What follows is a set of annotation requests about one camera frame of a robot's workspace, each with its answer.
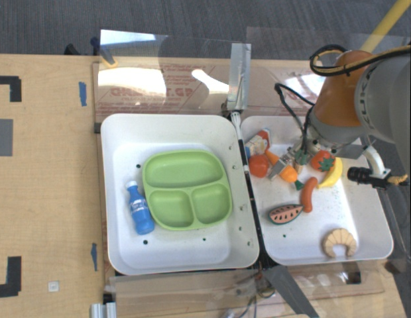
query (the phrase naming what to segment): toy watermelon slice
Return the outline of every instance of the toy watermelon slice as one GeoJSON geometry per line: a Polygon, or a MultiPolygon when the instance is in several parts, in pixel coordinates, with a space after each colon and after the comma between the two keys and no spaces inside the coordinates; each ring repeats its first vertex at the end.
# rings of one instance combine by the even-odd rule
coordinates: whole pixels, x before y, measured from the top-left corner
{"type": "Polygon", "coordinates": [[[269,212],[270,221],[275,225],[287,224],[297,218],[303,211],[303,205],[282,205],[269,212]]]}

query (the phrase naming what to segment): gray carpet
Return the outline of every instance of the gray carpet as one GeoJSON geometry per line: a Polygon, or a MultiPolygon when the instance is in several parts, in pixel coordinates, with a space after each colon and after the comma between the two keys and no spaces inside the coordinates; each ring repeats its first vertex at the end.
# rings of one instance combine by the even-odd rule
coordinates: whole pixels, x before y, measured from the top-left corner
{"type": "MultiPolygon", "coordinates": [[[[307,60],[331,42],[360,47],[395,1],[0,0],[0,53],[63,54],[72,43],[92,54],[89,40],[104,28],[247,41],[253,58],[307,60]]],[[[377,50],[407,43],[410,35],[411,9],[377,50]]],[[[377,148],[402,171],[393,146],[378,142],[377,148]]],[[[411,317],[410,188],[390,189],[387,197],[394,211],[390,225],[398,232],[387,268],[411,317]]]]}

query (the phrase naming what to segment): toy tomato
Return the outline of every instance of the toy tomato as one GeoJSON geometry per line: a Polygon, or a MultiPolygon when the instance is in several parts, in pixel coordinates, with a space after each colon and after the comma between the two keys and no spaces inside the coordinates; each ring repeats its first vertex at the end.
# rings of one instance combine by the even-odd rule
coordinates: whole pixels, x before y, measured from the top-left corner
{"type": "Polygon", "coordinates": [[[320,150],[310,160],[310,166],[317,171],[327,172],[335,164],[335,157],[328,151],[320,150]]]}
{"type": "Polygon", "coordinates": [[[264,154],[251,156],[248,160],[250,173],[258,178],[263,178],[267,175],[270,162],[264,154]]]}

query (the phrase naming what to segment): green divided plate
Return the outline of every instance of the green divided plate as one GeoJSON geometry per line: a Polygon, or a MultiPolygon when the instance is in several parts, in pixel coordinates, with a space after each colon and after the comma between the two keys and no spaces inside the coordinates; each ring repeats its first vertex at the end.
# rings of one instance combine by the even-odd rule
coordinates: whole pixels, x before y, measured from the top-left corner
{"type": "Polygon", "coordinates": [[[151,156],[143,167],[145,197],[165,229],[216,225],[232,211],[231,188],[220,160],[206,150],[174,150],[151,156]]]}

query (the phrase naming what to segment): gray square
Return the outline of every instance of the gray square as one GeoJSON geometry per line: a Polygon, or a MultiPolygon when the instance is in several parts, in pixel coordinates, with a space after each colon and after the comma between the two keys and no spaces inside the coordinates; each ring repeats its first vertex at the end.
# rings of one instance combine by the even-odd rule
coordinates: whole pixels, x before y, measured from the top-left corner
{"type": "Polygon", "coordinates": [[[13,120],[0,119],[0,156],[13,155],[13,120]]]}

